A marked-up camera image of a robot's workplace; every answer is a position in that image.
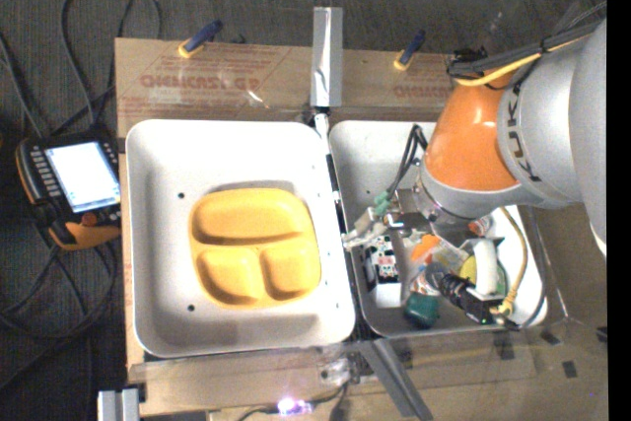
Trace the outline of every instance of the electrical component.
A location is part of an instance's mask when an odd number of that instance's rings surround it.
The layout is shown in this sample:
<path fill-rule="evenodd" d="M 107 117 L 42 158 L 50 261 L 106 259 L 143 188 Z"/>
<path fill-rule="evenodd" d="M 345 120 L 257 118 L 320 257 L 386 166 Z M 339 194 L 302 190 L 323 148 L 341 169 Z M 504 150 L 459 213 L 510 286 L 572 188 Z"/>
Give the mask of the electrical component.
<path fill-rule="evenodd" d="M 277 404 L 278 414 L 281 416 L 294 416 L 300 414 L 311 414 L 314 412 L 314 405 L 304 400 L 294 400 L 293 398 L 283 398 Z"/>
<path fill-rule="evenodd" d="M 482 295 L 468 279 L 455 274 L 446 274 L 438 284 L 438 289 L 456 307 L 460 307 L 466 316 L 480 324 L 495 322 L 491 309 L 499 306 L 502 295 Z"/>
<path fill-rule="evenodd" d="M 118 158 L 103 133 L 25 139 L 16 163 L 39 224 L 60 247 L 86 249 L 120 235 Z"/>
<path fill-rule="evenodd" d="M 386 230 L 387 227 L 376 214 L 375 208 L 369 207 L 355 222 L 353 230 L 342 234 L 342 243 L 345 248 L 351 249 L 377 238 Z"/>

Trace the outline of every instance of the cardboard box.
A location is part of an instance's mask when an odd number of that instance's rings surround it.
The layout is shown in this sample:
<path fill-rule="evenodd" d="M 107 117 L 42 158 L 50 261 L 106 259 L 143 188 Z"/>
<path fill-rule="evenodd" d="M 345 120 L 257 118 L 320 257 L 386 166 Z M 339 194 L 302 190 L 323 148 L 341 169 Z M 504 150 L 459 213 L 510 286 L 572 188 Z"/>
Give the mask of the cardboard box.
<path fill-rule="evenodd" d="M 180 41 L 115 41 L 118 136 L 150 118 L 303 120 L 309 114 L 312 49 L 207 43 L 191 58 Z M 396 52 L 344 50 L 342 119 L 435 120 L 452 90 L 445 56 L 417 53 L 406 71 Z"/>

